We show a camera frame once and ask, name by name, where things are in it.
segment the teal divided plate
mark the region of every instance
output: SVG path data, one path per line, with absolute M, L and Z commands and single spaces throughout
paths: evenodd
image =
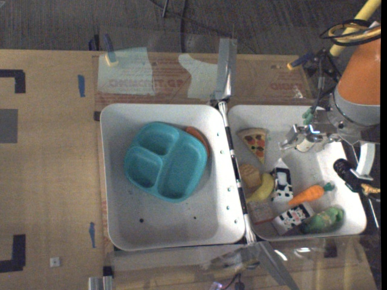
M 124 160 L 126 177 L 142 190 L 169 202 L 187 199 L 207 163 L 206 148 L 191 134 L 166 123 L 140 129 Z

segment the toy pizza slice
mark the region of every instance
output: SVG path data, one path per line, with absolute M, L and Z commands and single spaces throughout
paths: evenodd
M 264 164 L 267 130 L 263 128 L 245 129 L 239 131 L 238 136 L 258 160 Z

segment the orange carrot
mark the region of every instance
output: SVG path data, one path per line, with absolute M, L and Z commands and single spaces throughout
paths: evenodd
M 333 189 L 333 186 L 328 183 L 324 187 L 320 185 L 312 185 L 309 188 L 306 188 L 304 191 L 300 192 L 298 195 L 294 196 L 293 199 L 289 201 L 289 205 L 299 205 L 303 202 L 311 202 L 321 198 L 326 191 Z
M 207 156 L 210 157 L 210 149 L 208 147 L 207 141 L 204 139 L 202 134 L 199 131 L 197 131 L 194 127 L 187 127 L 185 128 L 184 131 L 186 131 L 187 133 L 191 134 L 193 137 L 201 141 L 204 147 L 206 148 Z

